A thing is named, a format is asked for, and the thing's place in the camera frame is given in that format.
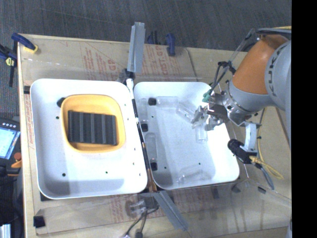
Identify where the thin black and white rod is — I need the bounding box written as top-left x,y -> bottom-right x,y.
125,78 -> 158,192

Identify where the white plastic tray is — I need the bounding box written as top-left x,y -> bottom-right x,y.
133,81 -> 241,191
29,78 -> 149,200

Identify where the black block with thin wires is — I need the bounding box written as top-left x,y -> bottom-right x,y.
140,193 -> 159,208

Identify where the clear plastic bottle, black cap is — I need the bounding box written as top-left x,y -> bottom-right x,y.
148,96 -> 179,107
137,98 -> 149,132
144,132 -> 159,172

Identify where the brown cardboard board, red print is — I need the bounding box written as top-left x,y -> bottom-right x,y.
16,33 -> 292,238

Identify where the black ribbed block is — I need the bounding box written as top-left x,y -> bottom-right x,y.
67,110 -> 118,146

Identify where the black cylinder on white bracket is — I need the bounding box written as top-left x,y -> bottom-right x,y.
227,122 -> 261,165

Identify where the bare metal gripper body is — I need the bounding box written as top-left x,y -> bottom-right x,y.
207,93 -> 251,127

